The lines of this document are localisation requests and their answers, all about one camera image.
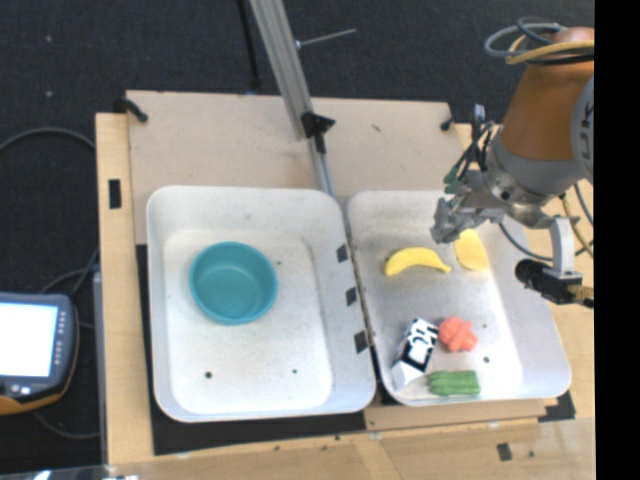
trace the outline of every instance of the wooden table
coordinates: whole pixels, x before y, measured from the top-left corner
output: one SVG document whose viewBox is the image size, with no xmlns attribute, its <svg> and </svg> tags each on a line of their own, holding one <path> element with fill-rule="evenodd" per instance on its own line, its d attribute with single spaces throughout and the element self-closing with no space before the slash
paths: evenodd
<svg viewBox="0 0 640 480">
<path fill-rule="evenodd" d="M 291 133 L 290 124 L 279 98 L 143 91 L 133 91 L 128 96 L 143 111 L 153 109 L 149 121 L 153 126 L 142 125 L 125 114 L 96 116 L 106 381 L 105 460 L 111 474 L 138 474 L 143 479 L 215 476 L 254 480 L 529 478 L 550 473 L 554 478 L 595 477 L 593 311 L 575 305 L 552 308 L 572 367 L 570 392 L 575 419 L 539 423 L 538 417 L 557 403 L 555 399 L 421 409 L 383 405 L 376 399 L 365 410 L 367 429 L 363 432 L 155 455 L 135 257 L 135 245 L 144 238 L 144 226 L 140 224 L 144 194 L 150 193 L 157 183 L 171 184 L 176 171 L 171 165 L 179 164 L 180 158 L 188 160 L 194 153 L 189 150 L 191 147 L 197 153 L 200 141 L 231 141 L 234 144 L 229 146 L 229 154 L 238 154 L 239 150 L 233 148 L 246 143 L 243 130 L 247 127 L 254 130 L 257 127 L 261 136 L 267 137 L 257 153 L 263 158 L 266 155 L 266 160 L 271 158 L 270 143 L 280 149 L 293 148 L 284 155 L 286 159 L 279 151 L 273 155 L 273 161 L 293 162 L 299 174 L 278 179 L 276 186 L 313 186 L 314 180 L 307 170 L 310 164 L 306 163 L 305 150 L 298 152 L 296 148 L 300 146 L 287 136 Z M 314 105 L 318 113 L 338 121 L 327 140 L 329 165 L 339 198 L 347 197 L 363 183 L 372 189 L 388 188 L 386 183 L 393 183 L 398 189 L 435 188 L 434 184 L 440 183 L 442 171 L 448 166 L 436 163 L 436 169 L 428 170 L 432 173 L 416 176 L 416 165 L 424 167 L 426 159 L 415 158 L 411 144 L 416 135 L 429 133 L 425 128 L 448 117 L 446 104 L 318 99 Z M 147 179 L 157 166 L 143 165 L 144 156 L 137 148 L 153 147 L 153 140 L 159 140 L 158 133 L 171 137 L 185 130 L 189 138 L 184 143 L 186 151 L 171 148 L 158 151 L 154 158 L 159 163 L 168 161 L 168 166 L 163 168 L 161 182 L 157 177 Z M 449 151 L 449 156 L 451 151 L 460 151 L 461 144 L 468 141 L 468 133 L 466 125 L 447 132 L 447 142 L 442 147 Z M 258 140 L 257 136 L 249 139 Z M 278 140 L 289 145 L 282 146 Z M 363 141 L 367 140 L 377 142 L 365 144 Z M 170 161 L 162 160 L 163 155 L 168 155 Z M 433 151 L 433 155 L 437 157 L 438 152 Z M 374 169 L 367 173 L 361 168 L 353 169 L 354 164 L 366 164 L 367 158 L 375 164 Z M 196 173 L 193 184 L 263 184 L 264 172 L 245 172 L 243 178 L 239 177 L 241 174 L 226 173 L 226 183 L 220 183 L 215 176 L 211 180 L 210 174 L 198 179 L 200 175 Z M 116 185 L 120 204 L 114 204 L 112 197 Z M 581 186 L 585 198 L 591 201 L 591 187 Z M 574 200 L 572 207 L 579 213 Z M 561 213 L 554 208 L 549 212 Z M 584 232 L 591 236 L 586 227 Z M 549 251 L 546 234 L 529 233 L 529 239 L 534 250 Z M 593 286 L 593 261 L 585 256 L 578 258 L 577 269 L 585 274 L 585 284 Z"/>
</svg>

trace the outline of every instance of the yellow object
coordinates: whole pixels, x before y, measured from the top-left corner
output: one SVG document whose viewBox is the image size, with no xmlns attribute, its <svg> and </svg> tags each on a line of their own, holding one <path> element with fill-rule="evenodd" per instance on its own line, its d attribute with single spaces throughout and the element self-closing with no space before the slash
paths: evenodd
<svg viewBox="0 0 640 480">
<path fill-rule="evenodd" d="M 426 247 L 407 247 L 395 252 L 387 260 L 384 273 L 386 276 L 393 276 L 414 266 L 437 268 L 447 273 L 451 271 L 451 267 L 445 265 L 434 250 Z"/>
<path fill-rule="evenodd" d="M 480 241 L 478 233 L 473 229 L 465 229 L 460 238 L 453 243 L 460 264 L 469 270 L 485 270 L 489 268 L 489 260 Z"/>
</svg>

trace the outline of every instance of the screen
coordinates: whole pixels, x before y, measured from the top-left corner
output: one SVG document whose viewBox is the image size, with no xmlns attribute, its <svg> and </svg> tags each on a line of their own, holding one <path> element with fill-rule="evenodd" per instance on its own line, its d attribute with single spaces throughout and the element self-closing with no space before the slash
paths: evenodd
<svg viewBox="0 0 640 480">
<path fill-rule="evenodd" d="M 48 377 L 58 308 L 0 302 L 0 375 Z"/>
</svg>

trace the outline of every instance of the bowl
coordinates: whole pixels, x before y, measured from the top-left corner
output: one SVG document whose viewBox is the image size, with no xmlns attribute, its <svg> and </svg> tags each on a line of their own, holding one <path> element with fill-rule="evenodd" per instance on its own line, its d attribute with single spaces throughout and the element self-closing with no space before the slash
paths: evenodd
<svg viewBox="0 0 640 480">
<path fill-rule="evenodd" d="M 225 325 L 263 316 L 278 293 L 276 272 L 260 251 L 240 242 L 221 242 L 201 251 L 189 270 L 189 288 L 198 307 Z"/>
</svg>

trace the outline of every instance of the red toy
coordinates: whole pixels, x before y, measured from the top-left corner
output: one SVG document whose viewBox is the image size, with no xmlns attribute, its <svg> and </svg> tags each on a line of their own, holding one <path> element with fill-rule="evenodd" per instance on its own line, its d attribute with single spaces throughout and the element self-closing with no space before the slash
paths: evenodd
<svg viewBox="0 0 640 480">
<path fill-rule="evenodd" d="M 478 343 L 478 338 L 471 332 L 471 322 L 452 316 L 445 318 L 440 324 L 438 339 L 444 343 L 449 352 L 458 350 L 470 351 Z"/>
</svg>

